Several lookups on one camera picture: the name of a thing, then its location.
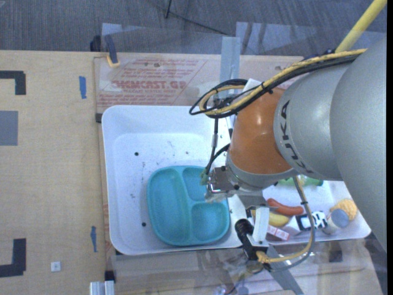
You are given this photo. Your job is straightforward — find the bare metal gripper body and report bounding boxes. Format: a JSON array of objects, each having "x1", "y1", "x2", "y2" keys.
[{"x1": 206, "y1": 165, "x2": 244, "y2": 196}]

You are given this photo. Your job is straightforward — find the blue divided plate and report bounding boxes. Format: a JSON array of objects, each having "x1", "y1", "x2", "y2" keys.
[{"x1": 146, "y1": 165, "x2": 232, "y2": 247}]

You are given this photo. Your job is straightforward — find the yellow banana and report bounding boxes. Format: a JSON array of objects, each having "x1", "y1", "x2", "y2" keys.
[{"x1": 251, "y1": 210, "x2": 291, "y2": 227}]

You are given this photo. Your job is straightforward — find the red sausage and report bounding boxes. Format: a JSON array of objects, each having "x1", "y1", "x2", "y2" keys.
[{"x1": 266, "y1": 197, "x2": 305, "y2": 216}]

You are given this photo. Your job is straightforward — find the red and white packet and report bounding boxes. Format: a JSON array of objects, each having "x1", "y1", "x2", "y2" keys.
[{"x1": 266, "y1": 224, "x2": 291, "y2": 242}]

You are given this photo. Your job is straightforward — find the green toy vegetable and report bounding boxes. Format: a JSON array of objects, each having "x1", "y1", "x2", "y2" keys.
[{"x1": 276, "y1": 176, "x2": 324, "y2": 188}]

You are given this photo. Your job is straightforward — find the black and white carton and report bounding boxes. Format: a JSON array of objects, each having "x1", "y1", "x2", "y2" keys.
[{"x1": 295, "y1": 211, "x2": 329, "y2": 231}]

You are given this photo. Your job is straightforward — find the white plastic tray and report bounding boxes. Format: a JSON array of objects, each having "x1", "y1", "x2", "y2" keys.
[
  {"x1": 101, "y1": 104, "x2": 247, "y2": 256},
  {"x1": 228, "y1": 179, "x2": 373, "y2": 246}
]

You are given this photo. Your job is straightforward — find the small grey can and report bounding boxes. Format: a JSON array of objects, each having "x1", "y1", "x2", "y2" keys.
[{"x1": 325, "y1": 208, "x2": 351, "y2": 235}]

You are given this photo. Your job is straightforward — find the yellow corn cob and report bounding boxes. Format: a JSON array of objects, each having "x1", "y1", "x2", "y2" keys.
[{"x1": 329, "y1": 198, "x2": 359, "y2": 221}]

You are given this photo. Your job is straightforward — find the black cylinder on white bracket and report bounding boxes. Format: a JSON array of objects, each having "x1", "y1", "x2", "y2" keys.
[{"x1": 235, "y1": 206, "x2": 271, "y2": 261}]

